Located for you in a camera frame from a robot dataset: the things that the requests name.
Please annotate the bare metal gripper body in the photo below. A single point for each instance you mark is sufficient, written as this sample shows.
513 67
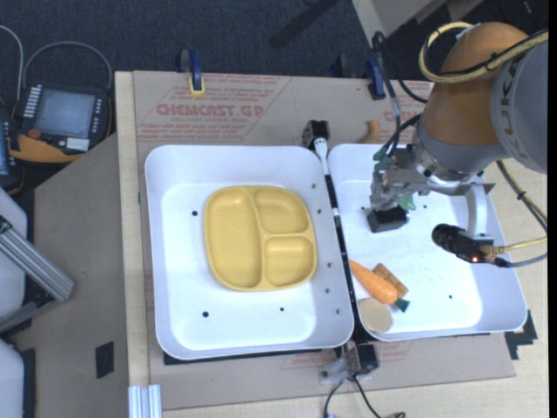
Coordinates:
411 172

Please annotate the brown cardboard board, red print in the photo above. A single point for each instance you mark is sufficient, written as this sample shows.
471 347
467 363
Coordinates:
243 111

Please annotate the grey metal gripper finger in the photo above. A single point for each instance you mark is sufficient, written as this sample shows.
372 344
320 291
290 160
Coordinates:
377 199
395 200

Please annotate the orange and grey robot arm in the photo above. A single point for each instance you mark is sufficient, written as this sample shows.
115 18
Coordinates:
465 103

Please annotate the black cube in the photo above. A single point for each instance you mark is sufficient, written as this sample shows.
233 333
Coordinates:
386 221

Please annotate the black cylinder on white bracket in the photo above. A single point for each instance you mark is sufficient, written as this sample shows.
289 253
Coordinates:
457 241

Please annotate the beige round slice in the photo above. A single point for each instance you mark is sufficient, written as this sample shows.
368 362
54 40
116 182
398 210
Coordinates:
375 315

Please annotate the brown biscuit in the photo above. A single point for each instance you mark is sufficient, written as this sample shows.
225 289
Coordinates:
387 274

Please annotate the white plastic tray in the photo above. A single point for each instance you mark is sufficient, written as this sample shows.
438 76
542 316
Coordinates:
183 251
435 277

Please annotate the yellow divided plate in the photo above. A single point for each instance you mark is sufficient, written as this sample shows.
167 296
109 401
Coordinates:
243 237

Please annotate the orange curved toy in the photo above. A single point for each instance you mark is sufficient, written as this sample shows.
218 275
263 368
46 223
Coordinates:
372 132

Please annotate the orange carrot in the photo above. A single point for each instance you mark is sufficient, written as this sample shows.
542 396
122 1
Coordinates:
376 283

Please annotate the thin black and white rod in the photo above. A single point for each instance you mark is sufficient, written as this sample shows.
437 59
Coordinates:
336 216

